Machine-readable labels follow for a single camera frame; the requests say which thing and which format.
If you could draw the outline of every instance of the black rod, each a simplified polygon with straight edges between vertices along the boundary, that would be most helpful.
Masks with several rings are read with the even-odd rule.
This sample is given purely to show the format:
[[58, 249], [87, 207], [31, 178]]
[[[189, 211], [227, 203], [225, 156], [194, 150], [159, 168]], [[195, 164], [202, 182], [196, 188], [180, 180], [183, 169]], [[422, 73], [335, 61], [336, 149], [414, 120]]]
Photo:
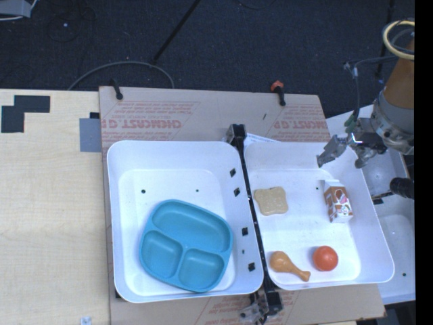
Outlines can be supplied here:
[[171, 33], [171, 35], [168, 37], [168, 39], [165, 41], [164, 45], [160, 48], [160, 50], [156, 53], [156, 55], [152, 58], [150, 63], [152, 65], [156, 64], [161, 54], [164, 52], [164, 50], [168, 47], [170, 42], [175, 38], [176, 34], [181, 30], [184, 23], [187, 21], [187, 19], [191, 16], [193, 11], [196, 9], [198, 4], [201, 2], [201, 0], [195, 0], [194, 3], [191, 5], [187, 13], [184, 15], [184, 17], [181, 19], [181, 21], [178, 23], [174, 31]]
[[[390, 0], [390, 5], [388, 6], [388, 15], [386, 17], [386, 24], [388, 25], [389, 23], [391, 23], [391, 19], [392, 19], [392, 15], [394, 13], [395, 10], [395, 0]], [[386, 47], [385, 44], [382, 42], [382, 50], [380, 51], [380, 56], [383, 57], [385, 56], [385, 52], [386, 52]], [[382, 63], [378, 64], [378, 69], [376, 70], [376, 76], [379, 77], [380, 73], [382, 72]]]

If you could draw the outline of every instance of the metal bracket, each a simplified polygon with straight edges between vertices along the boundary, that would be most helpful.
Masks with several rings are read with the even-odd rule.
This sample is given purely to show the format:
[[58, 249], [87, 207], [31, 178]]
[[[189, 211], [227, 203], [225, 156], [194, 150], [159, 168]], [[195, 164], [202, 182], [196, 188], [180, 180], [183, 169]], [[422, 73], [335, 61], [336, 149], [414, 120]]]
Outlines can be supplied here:
[[265, 275], [263, 278], [263, 289], [265, 291], [264, 300], [267, 305], [267, 314], [265, 314], [265, 317], [267, 317], [268, 315], [273, 316], [279, 311], [281, 311], [283, 309], [283, 305], [281, 303], [279, 293], [275, 290], [275, 285], [269, 277], [268, 273], [265, 250], [263, 248], [262, 236], [260, 234], [260, 228], [257, 222], [257, 215], [252, 199], [250, 180], [248, 178], [248, 171], [246, 168], [246, 161], [244, 156], [244, 140], [246, 139], [246, 136], [247, 133], [244, 124], [232, 124], [226, 132], [226, 141], [230, 143], [233, 147], [236, 147], [241, 158], [242, 171], [244, 172], [244, 181], [248, 195], [248, 202], [250, 203], [251, 216], [254, 222], [258, 249], [260, 251], [260, 258], [262, 260], [263, 272]]
[[240, 322], [244, 325], [255, 325], [258, 322], [264, 324], [266, 314], [269, 312], [266, 298], [260, 297], [258, 292], [251, 294], [251, 304], [240, 310]]

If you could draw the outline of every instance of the dark carpet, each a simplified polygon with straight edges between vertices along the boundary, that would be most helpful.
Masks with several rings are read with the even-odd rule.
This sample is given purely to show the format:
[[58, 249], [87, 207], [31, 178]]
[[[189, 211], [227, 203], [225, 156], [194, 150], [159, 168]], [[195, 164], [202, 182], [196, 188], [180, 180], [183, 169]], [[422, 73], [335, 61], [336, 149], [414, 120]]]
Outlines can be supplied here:
[[[39, 0], [30, 18], [2, 15], [0, 88], [97, 91], [114, 78], [270, 92], [280, 80], [285, 93], [318, 95], [330, 117], [357, 103], [344, 63], [381, 56], [389, 17], [415, 17], [415, 0], [200, 0], [163, 48], [195, 1]], [[361, 106], [394, 65], [359, 67]]]

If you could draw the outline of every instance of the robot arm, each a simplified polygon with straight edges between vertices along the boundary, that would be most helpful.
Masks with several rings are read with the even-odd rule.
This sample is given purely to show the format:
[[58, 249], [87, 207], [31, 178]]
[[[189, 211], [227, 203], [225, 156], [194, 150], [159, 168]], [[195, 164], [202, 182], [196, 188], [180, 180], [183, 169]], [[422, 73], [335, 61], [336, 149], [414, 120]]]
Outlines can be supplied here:
[[385, 46], [398, 56], [398, 61], [373, 103], [370, 118], [358, 118], [354, 111], [345, 124], [348, 127], [346, 139], [332, 137], [324, 152], [317, 157], [319, 167], [339, 157], [347, 146], [357, 153], [357, 168], [364, 167], [370, 158], [385, 153], [387, 148], [393, 148], [404, 155], [414, 154], [415, 37], [405, 49], [395, 46], [389, 41], [388, 34], [397, 25], [415, 26], [415, 22], [397, 21], [384, 29]]

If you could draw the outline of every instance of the cardboard board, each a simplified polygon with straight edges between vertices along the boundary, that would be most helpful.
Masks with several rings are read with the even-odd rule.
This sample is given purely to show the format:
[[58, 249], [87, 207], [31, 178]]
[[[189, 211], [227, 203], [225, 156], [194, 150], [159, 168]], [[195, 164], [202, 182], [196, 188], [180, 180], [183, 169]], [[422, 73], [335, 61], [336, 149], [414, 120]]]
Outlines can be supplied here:
[[[100, 87], [101, 142], [112, 324], [242, 324], [240, 311], [249, 295], [134, 304], [116, 297], [113, 278], [108, 148], [124, 139], [221, 141], [231, 124], [283, 142], [328, 142], [326, 120], [316, 95], [285, 94], [286, 106], [274, 93], [192, 91]], [[317, 324], [384, 316], [377, 285], [280, 291], [283, 310], [267, 324]]]

